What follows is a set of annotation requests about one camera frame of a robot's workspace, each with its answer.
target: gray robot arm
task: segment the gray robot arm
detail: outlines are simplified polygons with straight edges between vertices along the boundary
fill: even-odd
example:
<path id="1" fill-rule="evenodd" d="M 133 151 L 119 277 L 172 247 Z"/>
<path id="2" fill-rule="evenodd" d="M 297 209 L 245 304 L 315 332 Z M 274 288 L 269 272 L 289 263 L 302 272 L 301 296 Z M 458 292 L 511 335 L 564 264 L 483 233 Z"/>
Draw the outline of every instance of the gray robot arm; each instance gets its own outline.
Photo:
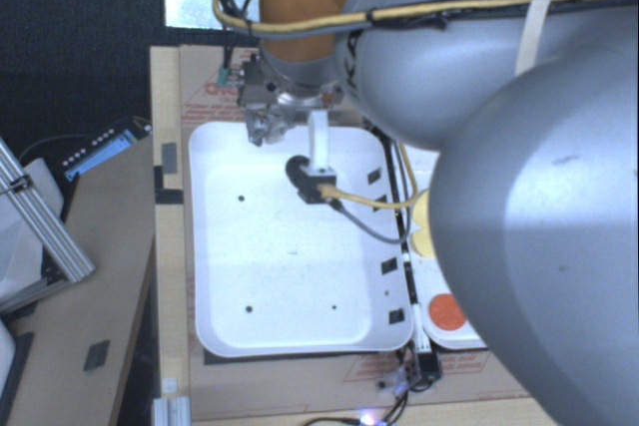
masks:
<path id="1" fill-rule="evenodd" d="M 634 425 L 637 4 L 568 7 L 518 76 L 525 10 L 443 11 L 342 30 L 318 60 L 263 48 L 241 104 L 256 143 L 344 95 L 391 137 L 440 151 L 431 232 L 472 324 L 560 423 Z"/>

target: orange sticker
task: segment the orange sticker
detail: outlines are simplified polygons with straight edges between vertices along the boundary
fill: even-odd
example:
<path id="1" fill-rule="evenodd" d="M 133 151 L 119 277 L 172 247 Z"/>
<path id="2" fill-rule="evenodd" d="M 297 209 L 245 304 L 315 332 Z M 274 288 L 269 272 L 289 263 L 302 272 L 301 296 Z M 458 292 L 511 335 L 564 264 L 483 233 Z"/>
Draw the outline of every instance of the orange sticker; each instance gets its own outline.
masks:
<path id="1" fill-rule="evenodd" d="M 466 322 L 466 316 L 450 293 L 439 294 L 431 300 L 428 314 L 433 323 L 442 330 L 457 330 Z"/>

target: wire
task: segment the wire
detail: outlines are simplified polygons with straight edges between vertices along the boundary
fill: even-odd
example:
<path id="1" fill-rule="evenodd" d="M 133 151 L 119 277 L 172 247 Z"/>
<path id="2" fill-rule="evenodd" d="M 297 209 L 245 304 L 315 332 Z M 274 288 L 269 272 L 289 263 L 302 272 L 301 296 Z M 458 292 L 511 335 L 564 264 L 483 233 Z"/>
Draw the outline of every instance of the wire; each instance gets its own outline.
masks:
<path id="1" fill-rule="evenodd" d="M 410 392 L 414 392 L 415 394 L 421 394 L 430 390 L 432 388 L 432 382 L 421 383 L 417 382 L 412 387 L 410 387 Z"/>
<path id="2" fill-rule="evenodd" d="M 31 146 L 27 146 L 27 148 L 20 154 L 18 157 L 18 162 L 22 163 L 24 158 L 31 153 L 32 150 L 35 150 L 38 146 L 42 146 L 43 144 L 53 143 L 57 141 L 65 141 L 70 139 L 86 139 L 89 137 L 87 134 L 70 134 L 70 135 L 56 135 L 54 137 L 47 137 L 46 139 L 41 139 L 40 141 L 36 141 Z"/>
<path id="3" fill-rule="evenodd" d="M 361 422 L 359 419 L 352 419 L 350 417 L 317 417 L 305 422 L 303 426 L 312 426 L 313 424 L 320 424 L 321 422 L 332 422 L 337 424 L 348 424 L 350 426 L 359 426 Z"/>
<path id="4" fill-rule="evenodd" d="M 244 4 L 242 5 L 242 17 L 246 17 L 247 16 L 247 12 L 249 11 L 249 6 L 251 4 L 252 0 L 245 0 Z M 235 50 L 236 46 L 238 45 L 238 33 L 234 32 L 234 38 L 233 41 L 230 40 L 229 38 L 229 28 L 225 27 L 224 28 L 224 57 L 222 60 L 222 67 L 226 70 L 231 68 L 231 60 L 233 58 L 233 51 Z"/>
<path id="5" fill-rule="evenodd" d="M 356 196 L 355 194 L 349 194 L 347 192 L 341 191 L 336 186 L 329 184 L 318 185 L 318 190 L 321 193 L 321 196 L 324 199 L 353 201 L 354 203 L 378 208 L 380 210 L 401 210 L 404 208 L 410 208 L 417 200 L 417 196 L 419 196 L 419 188 L 417 187 L 417 180 L 415 179 L 415 174 L 412 171 L 412 166 L 410 165 L 410 160 L 408 159 L 408 154 L 406 153 L 406 147 L 404 146 L 404 144 L 399 145 L 399 151 L 401 152 L 401 157 L 406 165 L 406 172 L 408 174 L 408 178 L 410 179 L 410 186 L 412 188 L 412 195 L 407 200 L 402 201 L 401 203 L 384 203 L 382 201 L 373 201 L 367 198 L 363 198 L 362 196 Z"/>
<path id="6" fill-rule="evenodd" d="M 392 142 L 392 148 L 394 149 L 395 158 L 397 159 L 397 165 L 399 166 L 399 172 L 400 172 L 400 176 L 401 176 L 401 184 L 402 184 L 402 189 L 403 189 L 403 196 L 405 198 L 407 198 L 408 197 L 408 183 L 406 181 L 406 175 L 405 175 L 404 166 L 403 166 L 403 163 L 401 161 L 399 144 L 396 141 L 393 141 Z M 405 222 L 403 223 L 402 229 L 400 231 L 401 236 L 399 238 L 390 238 L 390 237 L 386 237 L 383 234 L 380 234 L 379 232 L 375 231 L 369 225 L 366 225 L 362 220 L 360 220 L 354 214 L 349 212 L 343 206 L 341 201 L 339 201 L 337 199 L 332 199 L 332 200 L 328 201 L 328 205 L 331 208 L 333 208 L 336 212 L 343 214 L 346 218 L 348 218 L 348 220 L 350 220 L 352 223 L 354 223 L 361 230 L 363 230 L 364 232 L 366 232 L 370 236 L 372 236 L 375 239 L 378 239 L 379 241 L 382 241 L 384 243 L 388 243 L 388 244 L 392 244 L 392 245 L 402 244 L 402 243 L 405 243 L 406 240 L 408 239 L 408 237 L 410 236 L 410 208 L 406 208 L 405 209 L 405 216 L 404 216 Z"/>
<path id="7" fill-rule="evenodd" d="M 336 212 L 339 212 L 339 213 L 343 214 L 346 218 L 348 218 L 348 220 L 350 220 L 357 227 L 359 227 L 361 230 L 366 232 L 366 234 L 370 234 L 373 238 L 376 238 L 379 241 L 383 241 L 384 243 L 389 243 L 389 244 L 392 244 L 392 245 L 402 244 L 408 239 L 408 236 L 410 234 L 409 229 L 405 229 L 403 235 L 401 237 L 399 237 L 399 238 L 386 237 L 383 234 L 379 234 L 377 231 L 372 229 L 372 227 L 370 227 L 369 225 L 366 225 L 359 218 L 357 218 L 354 214 L 349 212 L 346 208 L 343 207 L 343 204 L 340 201 L 332 200 L 332 202 L 330 203 L 330 206 Z"/>
<path id="8" fill-rule="evenodd" d="M 132 116 L 131 119 L 133 120 L 134 124 L 142 130 L 146 130 L 147 127 L 145 125 L 153 125 L 150 120 L 148 120 L 147 118 L 143 118 L 142 116 Z"/>
<path id="9" fill-rule="evenodd" d="M 408 404 L 408 392 L 405 391 L 400 398 L 395 401 L 395 404 L 390 410 L 383 416 L 381 421 L 375 424 L 394 425 L 397 423 L 401 415 L 403 414 Z M 312 426 L 321 422 L 332 422 L 337 424 L 348 424 L 351 426 L 360 426 L 361 421 L 359 419 L 352 419 L 348 417 L 316 417 L 308 422 L 305 422 L 303 426 Z"/>
<path id="10" fill-rule="evenodd" d="M 395 424 L 399 420 L 404 410 L 406 409 L 406 405 L 408 404 L 408 392 L 409 390 L 405 391 L 403 395 L 397 400 L 394 406 L 382 419 L 382 424 L 391 425 Z"/>
<path id="11" fill-rule="evenodd" d="M 457 16 L 467 11 L 494 10 L 513 6 L 526 6 L 532 0 L 438 0 L 430 2 L 412 3 L 402 6 L 390 6 L 371 9 L 367 12 L 343 13 L 332 16 L 314 18 L 293 23 L 264 23 L 247 20 L 236 16 L 237 11 L 230 0 L 213 0 L 213 10 L 216 17 L 226 26 L 233 27 L 239 32 L 250 33 L 262 38 L 292 38 L 324 33 L 335 33 L 367 28 L 375 23 L 419 18 L 427 15 L 454 12 Z M 554 3 L 595 0 L 553 0 Z"/>

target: black tape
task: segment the black tape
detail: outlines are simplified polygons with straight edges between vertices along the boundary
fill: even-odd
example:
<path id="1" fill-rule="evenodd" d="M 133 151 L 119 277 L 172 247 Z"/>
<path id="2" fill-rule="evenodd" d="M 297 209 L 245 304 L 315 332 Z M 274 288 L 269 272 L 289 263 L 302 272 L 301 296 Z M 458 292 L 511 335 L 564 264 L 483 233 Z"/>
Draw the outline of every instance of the black tape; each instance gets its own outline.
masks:
<path id="1" fill-rule="evenodd" d="M 386 275 L 387 273 L 391 273 L 392 271 L 397 270 L 397 258 L 389 259 L 388 261 L 384 261 L 381 264 L 381 274 Z"/>
<path id="2" fill-rule="evenodd" d="M 381 169 L 375 169 L 366 176 L 368 178 L 368 184 L 372 185 L 375 182 L 381 180 Z"/>
<path id="3" fill-rule="evenodd" d="M 162 172 L 174 175 L 178 172 L 178 145 L 176 143 L 162 144 Z"/>
<path id="4" fill-rule="evenodd" d="M 392 310 L 388 313 L 388 324 L 393 325 L 395 323 L 401 323 L 406 320 L 406 316 L 403 313 L 403 309 Z"/>
<path id="5" fill-rule="evenodd" d="M 91 371 L 102 367 L 107 362 L 107 354 L 109 353 L 109 344 L 111 341 L 106 340 L 97 342 L 89 346 L 87 358 L 84 361 L 84 371 Z"/>
<path id="6" fill-rule="evenodd" d="M 183 205 L 184 191 L 164 188 L 164 170 L 162 166 L 153 167 L 156 190 L 156 205 Z"/>
<path id="7" fill-rule="evenodd" d="M 27 357 L 33 344 L 33 337 L 33 332 L 27 332 L 14 339 L 16 343 L 16 354 L 13 357 L 11 369 L 9 369 L 7 381 L 2 391 L 2 396 L 0 397 L 0 426 L 5 426 L 9 421 L 13 401 L 18 393 L 20 379 L 22 378 L 22 373 L 27 364 Z"/>
<path id="8" fill-rule="evenodd" d="M 388 197 L 386 196 L 386 194 L 384 194 L 383 196 L 381 196 L 380 198 L 377 198 L 376 201 L 378 203 L 388 203 Z M 381 210 L 381 208 L 376 208 L 376 207 L 372 207 L 372 211 L 375 212 L 379 212 L 379 210 Z"/>

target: cardboard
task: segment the cardboard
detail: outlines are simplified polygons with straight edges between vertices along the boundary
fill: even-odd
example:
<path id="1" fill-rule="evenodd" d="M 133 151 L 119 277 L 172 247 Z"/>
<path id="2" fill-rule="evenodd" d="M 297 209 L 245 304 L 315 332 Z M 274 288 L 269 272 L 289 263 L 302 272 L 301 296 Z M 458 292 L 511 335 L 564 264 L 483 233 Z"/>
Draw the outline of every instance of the cardboard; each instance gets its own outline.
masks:
<path id="1" fill-rule="evenodd" d="M 236 49 L 233 66 L 255 50 Z M 216 84 L 218 47 L 180 48 L 182 164 L 185 197 L 190 395 L 194 421 L 235 417 L 386 407 L 394 396 L 377 382 L 398 365 L 394 353 L 318 355 L 259 359 L 211 356 L 194 326 L 194 265 L 188 140 L 201 123 L 242 122 L 237 91 Z M 410 396 L 411 404 L 520 398 L 527 392 L 486 350 L 445 353 L 443 377 L 432 389 Z"/>

